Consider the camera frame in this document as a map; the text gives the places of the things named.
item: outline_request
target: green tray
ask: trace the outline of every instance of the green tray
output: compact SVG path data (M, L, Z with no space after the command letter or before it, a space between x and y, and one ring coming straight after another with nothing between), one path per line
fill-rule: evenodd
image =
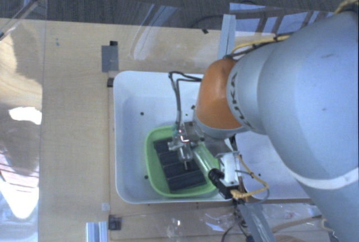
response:
M172 137L171 126L155 128L150 131L146 136L145 159L148 177L153 189L163 196L172 198L200 196L215 191L216 187L209 180L208 172L212 168L219 168L219 162L211 155L211 153L207 150L203 143L194 148L194 157L198 166L204 174L206 184L181 189L175 192L169 191L168 184L161 167L161 163L153 146L154 141L169 137Z

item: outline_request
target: white band on robot arm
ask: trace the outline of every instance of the white band on robot arm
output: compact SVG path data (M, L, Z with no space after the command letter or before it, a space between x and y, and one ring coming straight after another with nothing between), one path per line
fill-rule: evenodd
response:
M289 172L297 179L300 183L316 189L323 189L323 190L334 190L343 188L349 184L357 182L359 180L359 168L355 168L344 175L341 175L336 178L332 179L311 179L302 177L299 174L296 174L289 168L287 168Z

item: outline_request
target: green plastic container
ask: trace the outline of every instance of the green plastic container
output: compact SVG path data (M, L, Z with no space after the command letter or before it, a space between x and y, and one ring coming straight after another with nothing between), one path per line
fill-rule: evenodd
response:
M196 187L181 189L175 192L170 192L168 188L168 184L163 173L161 163L158 159L156 150L153 146L153 142L158 139L172 137L172 127L159 127L155 128L148 133L145 140L145 159L146 166L148 171L148 177L150 180L150 184L153 189L166 197L172 198L181 198L181 197L192 197L192 196L201 196L204 194L208 194L210 192L214 192L216 187L212 184L212 182L208 178L208 172L212 168L219 168L219 162L215 159L211 153L206 149L203 144L198 145L194 148L194 157L198 166L204 174L206 179L206 184L199 185Z

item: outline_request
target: white stripe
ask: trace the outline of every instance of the white stripe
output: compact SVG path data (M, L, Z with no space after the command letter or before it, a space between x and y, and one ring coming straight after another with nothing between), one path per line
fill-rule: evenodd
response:
M316 189L333 190L343 188L349 184L357 182L359 180L359 168L355 168L342 176L332 179L311 179L302 177L296 174L292 170L288 169L289 172L297 179L300 183Z

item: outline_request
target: green bowl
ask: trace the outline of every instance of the green bowl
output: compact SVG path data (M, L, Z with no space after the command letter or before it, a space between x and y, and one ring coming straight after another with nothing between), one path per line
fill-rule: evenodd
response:
M145 140L145 159L148 171L148 177L153 189L166 197L181 198L201 196L208 194L216 190L216 187L208 178L208 172L212 168L219 168L219 162L215 159L211 153L207 150L203 143L194 148L194 157L198 166L204 174L206 183L196 187L186 188L170 192L165 175L163 173L161 163L158 159L156 150L153 146L153 142L158 139L164 139L172 137L172 127L159 127L150 131Z

